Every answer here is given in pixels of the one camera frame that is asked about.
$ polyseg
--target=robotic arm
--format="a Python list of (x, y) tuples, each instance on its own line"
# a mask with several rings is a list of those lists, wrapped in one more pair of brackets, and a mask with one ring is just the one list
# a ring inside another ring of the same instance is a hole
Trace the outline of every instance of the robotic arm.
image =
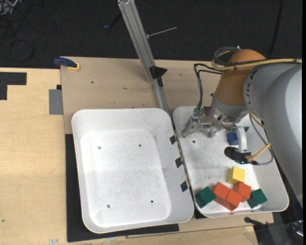
[[(228, 62), (218, 59), (230, 52), (234, 53)], [(212, 67), (205, 65), (221, 73), (212, 104), (195, 108), (181, 136), (186, 137), (200, 126), (208, 130), (208, 137), (213, 137), (219, 130), (243, 135), (248, 128), (238, 128), (236, 124), (248, 114), (257, 117), (263, 121), (272, 151), (302, 205), (301, 63), (297, 59), (268, 60), (258, 52), (236, 47), (216, 51)], [(199, 75), (197, 78), (201, 89)], [(242, 163), (251, 162), (244, 140), (237, 150), (234, 149), (227, 148), (225, 155)]]

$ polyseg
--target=white tray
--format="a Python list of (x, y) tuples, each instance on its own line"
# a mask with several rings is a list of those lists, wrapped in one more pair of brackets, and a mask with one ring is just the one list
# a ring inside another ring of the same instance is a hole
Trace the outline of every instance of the white tray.
[(194, 203), (169, 115), (81, 110), (72, 119), (82, 217), (95, 233), (180, 223)]
[[(195, 106), (181, 106), (173, 112), (173, 120), (180, 135), (182, 128), (193, 114)], [(249, 116), (247, 115), (238, 126), (249, 126), (246, 133), (248, 149), (252, 154), (257, 153), (265, 145), (254, 130)], [(264, 135), (261, 127), (258, 131)], [(252, 190), (261, 188), (267, 202), (251, 209), (247, 202), (240, 203), (234, 211), (229, 211), (222, 205), (212, 201), (206, 206), (199, 208), (201, 214), (206, 217), (222, 217), (235, 214), (247, 214), (254, 212), (275, 212), (283, 211), (289, 205), (289, 198), (280, 176), (278, 167), (273, 161), (267, 165), (238, 164), (224, 155), (224, 149), (229, 146), (226, 139), (226, 131), (217, 132), (213, 138), (208, 138), (205, 130), (196, 131), (186, 138), (179, 138), (184, 162), (186, 164), (188, 176), (196, 194), (206, 186), (212, 188), (217, 182), (221, 182), (229, 188), (233, 185), (226, 182), (228, 169), (239, 167), (245, 170), (245, 183), (252, 187)], [(267, 162), (271, 158), (270, 152), (265, 151), (256, 158), (258, 162)]]

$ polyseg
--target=blue and yellow clamp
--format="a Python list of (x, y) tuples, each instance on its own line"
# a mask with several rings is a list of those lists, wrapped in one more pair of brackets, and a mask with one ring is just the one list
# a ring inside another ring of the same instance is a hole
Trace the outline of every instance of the blue and yellow clamp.
[(63, 57), (55, 57), (54, 64), (56, 65), (63, 65), (66, 66), (67, 69), (69, 70), (78, 70), (79, 69), (79, 63), (76, 63), (70, 59), (63, 58)]

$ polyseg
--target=green block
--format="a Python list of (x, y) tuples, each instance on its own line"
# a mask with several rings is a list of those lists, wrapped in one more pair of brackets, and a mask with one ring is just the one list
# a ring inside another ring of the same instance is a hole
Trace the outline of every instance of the green block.
[(250, 208), (254, 208), (265, 201), (267, 201), (267, 198), (265, 197), (262, 189), (257, 189), (251, 192), (250, 199), (247, 202)]
[(215, 195), (209, 187), (206, 187), (195, 194), (195, 200), (199, 208), (203, 208), (214, 199)]

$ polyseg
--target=red block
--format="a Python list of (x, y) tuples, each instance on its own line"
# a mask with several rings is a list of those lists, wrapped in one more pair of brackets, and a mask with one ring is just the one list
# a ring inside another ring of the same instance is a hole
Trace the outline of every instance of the red block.
[(234, 210), (239, 206), (242, 196), (234, 190), (230, 190), (226, 200), (221, 204), (228, 210)]
[(227, 196), (228, 196), (230, 191), (231, 191), (230, 188), (228, 188), (227, 186), (225, 186), (221, 182), (218, 182), (212, 188), (212, 192), (214, 193), (214, 195), (216, 197), (214, 199), (214, 201), (216, 201), (219, 204), (222, 204), (226, 200), (226, 198), (227, 198)]
[(233, 190), (241, 195), (241, 202), (250, 198), (251, 187), (243, 182), (238, 182), (233, 186)]

